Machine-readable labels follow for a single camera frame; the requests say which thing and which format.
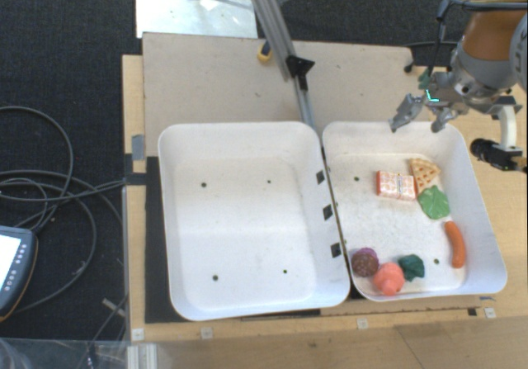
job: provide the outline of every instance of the black clamp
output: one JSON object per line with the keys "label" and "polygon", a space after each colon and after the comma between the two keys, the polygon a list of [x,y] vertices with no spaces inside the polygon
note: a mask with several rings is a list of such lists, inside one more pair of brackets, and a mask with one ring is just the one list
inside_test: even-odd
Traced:
{"label": "black clamp", "polygon": [[297,77],[299,80],[300,89],[307,92],[308,82],[306,81],[306,74],[315,65],[315,62],[299,58],[295,55],[290,55],[286,58],[286,65],[288,65],[291,77]]}

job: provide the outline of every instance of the orange sausage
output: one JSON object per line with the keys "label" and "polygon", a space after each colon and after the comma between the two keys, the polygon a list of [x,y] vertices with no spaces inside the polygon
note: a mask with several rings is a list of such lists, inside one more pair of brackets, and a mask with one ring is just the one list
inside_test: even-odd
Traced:
{"label": "orange sausage", "polygon": [[453,248],[451,265],[456,268],[463,267],[465,264],[465,245],[462,233],[460,233],[459,227],[457,227],[452,220],[448,220],[444,226],[445,233],[447,234],[451,247]]}

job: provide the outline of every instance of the empty white tray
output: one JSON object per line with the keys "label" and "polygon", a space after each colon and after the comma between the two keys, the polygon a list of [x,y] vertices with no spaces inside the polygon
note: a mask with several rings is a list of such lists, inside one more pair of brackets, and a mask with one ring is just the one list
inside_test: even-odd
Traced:
{"label": "empty white tray", "polygon": [[169,288],[180,315],[317,309],[347,298],[350,277],[312,129],[173,125],[158,152]]}
{"label": "empty white tray", "polygon": [[[323,133],[329,177],[346,249],[373,248],[380,263],[415,253],[425,277],[405,282],[392,297],[382,296],[371,277],[352,275],[359,292],[371,300],[495,293],[507,273],[460,132],[448,125],[437,134],[431,123],[413,122],[392,133],[387,122],[335,122]],[[450,215],[431,220],[417,201],[376,195],[378,170],[409,174],[409,158],[431,160],[441,168],[433,182],[446,195]],[[462,231],[467,251],[461,269],[450,265],[451,246],[444,222]]]}

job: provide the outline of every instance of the black floor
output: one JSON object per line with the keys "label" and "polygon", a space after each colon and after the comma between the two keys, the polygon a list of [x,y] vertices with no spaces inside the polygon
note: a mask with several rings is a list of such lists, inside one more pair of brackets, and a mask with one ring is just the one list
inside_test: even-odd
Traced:
{"label": "black floor", "polygon": [[[433,39],[439,1],[296,0],[283,13],[294,39],[402,45]],[[92,185],[124,175],[120,59],[141,52],[134,13],[134,0],[0,0],[0,106],[52,116],[71,139],[75,177]],[[447,40],[460,38],[466,19],[463,12],[450,14]],[[419,59],[428,64],[430,56],[424,50]],[[447,53],[441,58],[446,64]],[[64,142],[44,120],[0,111],[0,121],[0,177],[13,169],[67,171]],[[120,190],[108,196],[120,206]],[[99,198],[83,202],[97,223],[93,261],[62,295],[0,323],[0,337],[91,339],[110,314],[102,300],[123,298],[120,225]],[[15,225],[39,209],[0,200],[0,225]],[[62,206],[40,235],[35,274],[20,307],[74,277],[91,241],[82,207]],[[117,338],[122,324],[116,317],[99,338]]]}

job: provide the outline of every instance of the wooden table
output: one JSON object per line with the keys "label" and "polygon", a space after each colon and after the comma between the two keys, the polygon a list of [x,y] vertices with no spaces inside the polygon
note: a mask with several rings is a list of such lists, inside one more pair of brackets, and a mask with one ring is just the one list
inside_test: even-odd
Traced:
{"label": "wooden table", "polygon": [[[229,113],[221,114],[215,108],[207,106],[194,108],[189,103],[192,98],[185,86],[200,89],[203,86],[228,89],[239,92],[241,88],[251,96],[247,114],[239,116],[241,121],[247,117],[255,121],[283,121],[298,119],[293,90],[282,80],[274,63],[261,64],[256,59],[259,40],[238,40],[227,38],[209,38],[205,36],[185,35],[146,35],[144,37],[143,56],[123,57],[123,112],[125,122],[125,152],[132,154],[132,139],[144,135],[145,156],[155,156],[157,150],[156,134],[165,126],[177,122],[221,122],[222,115],[227,115],[227,121],[232,121]],[[382,46],[364,45],[334,45],[313,42],[295,42],[300,56],[316,61],[316,66],[309,74],[310,93],[316,115],[317,130],[331,121],[350,120],[380,121],[392,116],[394,109],[400,103],[406,92],[415,92],[416,76],[421,69],[414,69],[410,75],[405,74],[403,66],[410,62],[408,50]],[[279,86],[273,94],[278,98],[269,97],[268,84]],[[233,98],[227,95],[226,103],[218,103],[219,107],[232,106]],[[519,88],[514,90],[517,100],[526,106],[526,95]],[[170,105],[164,105],[180,100],[185,101],[180,116],[177,112],[168,112]],[[424,113],[421,119],[427,119]],[[453,122],[463,134],[466,143],[473,139],[484,137],[499,139],[500,128],[496,121],[476,112],[460,117]],[[526,108],[518,114],[518,145],[526,149]],[[133,159],[134,173],[145,172],[144,156]],[[292,350],[303,347],[300,344],[314,344],[313,348],[322,343],[327,350],[346,352],[348,341],[362,341],[371,344],[363,349],[361,356],[365,364],[369,361],[367,350],[372,352],[378,345],[398,350],[398,344],[405,343],[400,355],[410,362],[423,360],[417,357],[420,352],[409,345],[420,343],[420,333],[436,333],[438,338],[447,341],[445,334],[451,329],[472,330],[474,335],[482,333],[475,324],[487,324],[488,328],[501,329],[501,335],[515,334],[519,338],[522,333],[526,338],[526,329],[519,325],[519,320],[528,320],[528,285],[526,267],[526,175],[521,173],[502,173],[486,163],[472,159],[474,171],[478,179],[484,202],[488,209],[499,248],[507,266],[508,282],[506,288],[493,296],[452,296],[423,300],[406,300],[401,302],[374,303],[367,300],[347,301],[335,308],[322,310],[320,316],[297,319],[226,319],[210,322],[185,322],[146,324],[144,322],[144,247],[145,247],[145,201],[144,186],[128,186],[126,188],[126,250],[128,283],[130,289],[130,332],[135,341],[165,342],[186,340],[196,343],[191,348],[177,345],[171,348],[173,352],[185,354],[192,360],[188,352],[196,352],[206,347],[212,355],[225,355],[232,348],[240,348],[241,354],[233,356],[233,366],[264,367],[267,361],[262,359],[248,366],[249,360],[244,360],[244,350],[253,347],[280,347],[289,343]],[[476,309],[476,316],[470,316],[468,309]],[[496,319],[487,319],[486,312],[494,312]],[[368,324],[370,334],[364,329],[358,329]],[[214,338],[214,346],[203,345],[201,338]],[[460,338],[448,338],[450,342],[461,342]],[[464,353],[465,348],[457,348]],[[290,352],[285,352],[285,359]],[[304,367],[313,359],[300,359]],[[196,367],[202,366],[196,360]]]}

